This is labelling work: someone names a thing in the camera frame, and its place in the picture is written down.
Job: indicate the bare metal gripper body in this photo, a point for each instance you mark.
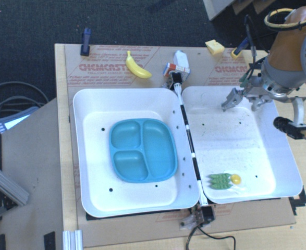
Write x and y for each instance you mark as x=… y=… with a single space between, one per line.
x=257 y=88

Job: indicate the black cylinder on white bracket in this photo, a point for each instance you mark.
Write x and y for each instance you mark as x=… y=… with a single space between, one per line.
x=285 y=125

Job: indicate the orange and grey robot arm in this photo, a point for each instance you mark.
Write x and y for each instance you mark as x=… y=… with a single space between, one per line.
x=285 y=48

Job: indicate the white fried egg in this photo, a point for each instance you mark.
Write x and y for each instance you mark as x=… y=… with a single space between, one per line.
x=236 y=179

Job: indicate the white carton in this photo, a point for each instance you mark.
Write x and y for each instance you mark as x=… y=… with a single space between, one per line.
x=181 y=59

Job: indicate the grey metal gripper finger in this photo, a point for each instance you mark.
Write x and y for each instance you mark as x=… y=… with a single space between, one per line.
x=232 y=99
x=258 y=103

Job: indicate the red white blue packet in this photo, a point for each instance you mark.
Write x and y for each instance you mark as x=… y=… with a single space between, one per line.
x=177 y=68

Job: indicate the white plastic tray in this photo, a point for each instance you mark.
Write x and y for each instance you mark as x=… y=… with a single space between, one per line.
x=225 y=144
x=95 y=144

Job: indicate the thin black and white rod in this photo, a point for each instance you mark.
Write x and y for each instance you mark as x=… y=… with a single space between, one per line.
x=190 y=142

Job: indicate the yellow banana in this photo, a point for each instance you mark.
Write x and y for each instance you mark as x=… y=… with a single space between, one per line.
x=135 y=66

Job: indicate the brown cardboard board red print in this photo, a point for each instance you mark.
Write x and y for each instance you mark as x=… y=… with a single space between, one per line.
x=147 y=230

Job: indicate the blue divided plate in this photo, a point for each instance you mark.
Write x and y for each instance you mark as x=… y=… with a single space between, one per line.
x=155 y=144

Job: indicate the yellow cheese wedge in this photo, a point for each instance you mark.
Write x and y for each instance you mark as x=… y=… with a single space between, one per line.
x=214 y=47

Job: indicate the green pea pods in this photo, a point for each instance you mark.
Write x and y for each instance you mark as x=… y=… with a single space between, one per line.
x=219 y=181

